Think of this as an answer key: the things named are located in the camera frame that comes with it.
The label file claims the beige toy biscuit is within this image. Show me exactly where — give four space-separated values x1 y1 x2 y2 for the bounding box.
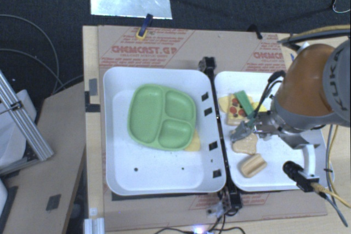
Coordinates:
232 133 259 156

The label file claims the yellow toy chip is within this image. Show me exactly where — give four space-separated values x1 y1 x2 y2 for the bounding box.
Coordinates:
251 101 268 113
218 95 231 113

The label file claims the brown cardboard board red print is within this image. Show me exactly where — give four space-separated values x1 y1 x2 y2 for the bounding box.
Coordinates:
97 25 329 232

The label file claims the yellow toy cheese slice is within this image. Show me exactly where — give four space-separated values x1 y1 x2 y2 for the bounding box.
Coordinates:
184 129 202 152

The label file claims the white plastic tray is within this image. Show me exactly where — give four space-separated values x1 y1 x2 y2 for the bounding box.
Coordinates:
213 71 335 192
103 66 227 196

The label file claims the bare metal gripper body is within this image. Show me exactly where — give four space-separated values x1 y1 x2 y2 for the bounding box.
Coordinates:
248 111 284 141

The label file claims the toy pizza slice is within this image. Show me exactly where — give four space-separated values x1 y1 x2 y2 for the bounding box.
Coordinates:
226 94 250 127

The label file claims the tan ridged toy bread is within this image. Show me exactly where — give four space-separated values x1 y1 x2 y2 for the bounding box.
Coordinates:
240 153 268 178

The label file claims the thin black rod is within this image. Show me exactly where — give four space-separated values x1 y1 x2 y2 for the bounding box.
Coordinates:
206 67 240 202

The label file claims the green rectangular block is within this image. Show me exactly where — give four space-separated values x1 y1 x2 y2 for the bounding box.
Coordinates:
233 90 256 118

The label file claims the black cylinder on white bracket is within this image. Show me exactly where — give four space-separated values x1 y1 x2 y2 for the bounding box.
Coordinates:
282 142 321 193

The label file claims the green divided plate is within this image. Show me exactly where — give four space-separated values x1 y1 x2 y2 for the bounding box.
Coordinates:
127 83 197 152

